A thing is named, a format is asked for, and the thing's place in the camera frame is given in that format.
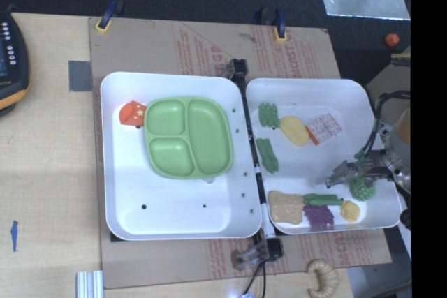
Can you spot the small yellow toy food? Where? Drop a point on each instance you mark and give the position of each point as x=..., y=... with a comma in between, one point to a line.
x=350, y=211

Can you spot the brown cardboard board red print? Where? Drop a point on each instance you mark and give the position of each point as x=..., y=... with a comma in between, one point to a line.
x=146, y=45

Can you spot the green grapes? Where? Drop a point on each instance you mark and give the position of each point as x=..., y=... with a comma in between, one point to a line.
x=362, y=191

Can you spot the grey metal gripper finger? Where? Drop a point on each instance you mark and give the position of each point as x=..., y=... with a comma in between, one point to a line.
x=368, y=180
x=340, y=173

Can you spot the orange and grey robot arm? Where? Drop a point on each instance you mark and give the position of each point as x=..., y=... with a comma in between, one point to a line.
x=404, y=136

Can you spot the green divided plate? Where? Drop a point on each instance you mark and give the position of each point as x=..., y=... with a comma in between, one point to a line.
x=190, y=137

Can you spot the red and white carton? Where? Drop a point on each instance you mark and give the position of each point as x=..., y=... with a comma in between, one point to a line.
x=324, y=128

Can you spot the green beans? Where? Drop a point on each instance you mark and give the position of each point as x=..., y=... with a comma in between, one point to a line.
x=268, y=155

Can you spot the white plastic tray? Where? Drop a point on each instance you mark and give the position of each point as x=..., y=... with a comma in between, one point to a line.
x=174, y=209
x=307, y=171

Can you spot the thin black and white rod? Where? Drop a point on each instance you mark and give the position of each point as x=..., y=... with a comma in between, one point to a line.
x=252, y=146

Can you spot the beige toy bread slice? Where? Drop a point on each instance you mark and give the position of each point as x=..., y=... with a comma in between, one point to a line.
x=285, y=207

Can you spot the small orange block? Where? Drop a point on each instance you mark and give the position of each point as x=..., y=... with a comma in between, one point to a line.
x=392, y=40

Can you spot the purple grapes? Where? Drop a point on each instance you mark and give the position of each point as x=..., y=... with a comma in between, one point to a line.
x=318, y=215

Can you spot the yellow toy potato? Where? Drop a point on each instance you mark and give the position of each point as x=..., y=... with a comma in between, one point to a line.
x=294, y=132

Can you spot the green toy asparagus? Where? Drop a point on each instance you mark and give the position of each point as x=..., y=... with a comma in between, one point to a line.
x=323, y=200

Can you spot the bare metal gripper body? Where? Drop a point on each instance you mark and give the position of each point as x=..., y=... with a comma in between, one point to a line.
x=380, y=165

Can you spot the black cylinder on white bracket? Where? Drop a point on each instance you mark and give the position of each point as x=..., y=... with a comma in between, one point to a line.
x=406, y=218

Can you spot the red can with yellow stars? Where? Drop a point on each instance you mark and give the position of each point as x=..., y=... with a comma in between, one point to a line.
x=131, y=114

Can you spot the tan toy croissant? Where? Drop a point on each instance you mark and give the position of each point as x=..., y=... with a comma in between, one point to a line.
x=328, y=277

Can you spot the green pea pods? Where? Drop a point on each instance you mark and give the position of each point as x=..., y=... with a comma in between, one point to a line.
x=268, y=114

